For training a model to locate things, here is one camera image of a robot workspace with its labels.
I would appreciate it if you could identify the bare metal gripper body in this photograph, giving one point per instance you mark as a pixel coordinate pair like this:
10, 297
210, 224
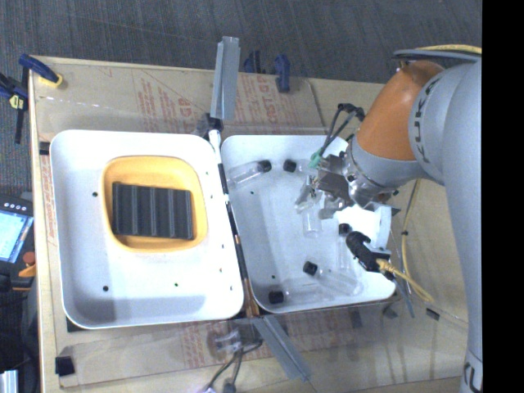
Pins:
333, 180

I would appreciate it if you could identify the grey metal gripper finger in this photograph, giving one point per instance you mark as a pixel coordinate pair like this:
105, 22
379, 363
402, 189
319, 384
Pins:
307, 192
332, 207

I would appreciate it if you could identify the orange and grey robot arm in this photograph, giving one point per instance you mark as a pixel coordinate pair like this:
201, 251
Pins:
450, 137

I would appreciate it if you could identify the clear plastic bottle black cap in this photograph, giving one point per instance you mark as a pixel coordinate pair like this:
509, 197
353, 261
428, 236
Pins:
345, 248
335, 281
245, 172
291, 165
276, 297

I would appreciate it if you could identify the white plastic tray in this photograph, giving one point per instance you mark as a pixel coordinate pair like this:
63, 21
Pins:
274, 240
143, 285

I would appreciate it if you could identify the thin black and white rod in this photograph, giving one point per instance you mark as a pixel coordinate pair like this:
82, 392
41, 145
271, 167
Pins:
229, 203

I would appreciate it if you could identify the orange bowl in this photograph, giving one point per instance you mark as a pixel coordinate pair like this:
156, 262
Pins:
153, 168

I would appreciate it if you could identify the black ribbed rack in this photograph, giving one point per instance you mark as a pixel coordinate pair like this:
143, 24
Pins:
151, 211

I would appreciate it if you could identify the brown cardboard board red print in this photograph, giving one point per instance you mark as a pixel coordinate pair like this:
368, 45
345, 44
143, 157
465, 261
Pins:
123, 96

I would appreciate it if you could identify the black cylinder on white bracket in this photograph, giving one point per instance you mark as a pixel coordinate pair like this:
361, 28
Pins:
364, 252

